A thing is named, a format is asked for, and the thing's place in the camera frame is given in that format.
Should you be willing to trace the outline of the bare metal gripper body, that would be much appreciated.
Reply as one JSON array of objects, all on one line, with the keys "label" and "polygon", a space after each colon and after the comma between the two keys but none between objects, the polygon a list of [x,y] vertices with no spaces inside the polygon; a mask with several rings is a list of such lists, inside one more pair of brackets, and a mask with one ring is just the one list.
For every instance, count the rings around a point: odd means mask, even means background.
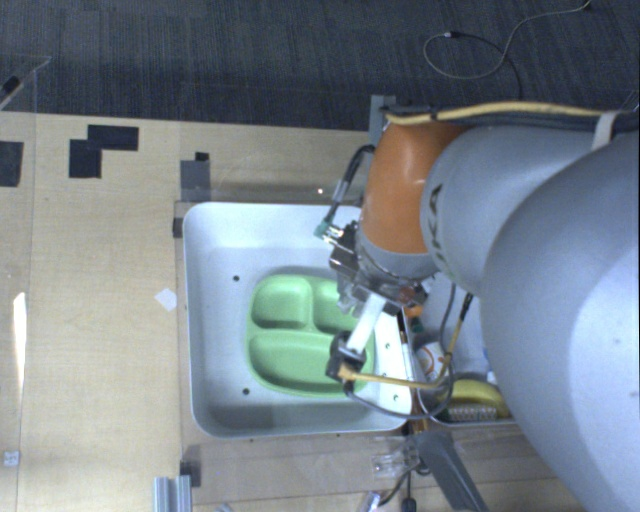
[{"label": "bare metal gripper body", "polygon": [[432,276],[430,254],[382,249],[363,234],[356,221],[341,229],[331,227],[328,241],[333,246],[329,265],[338,276],[342,310],[361,310],[373,294],[385,300],[387,313],[426,301],[423,281]]}]

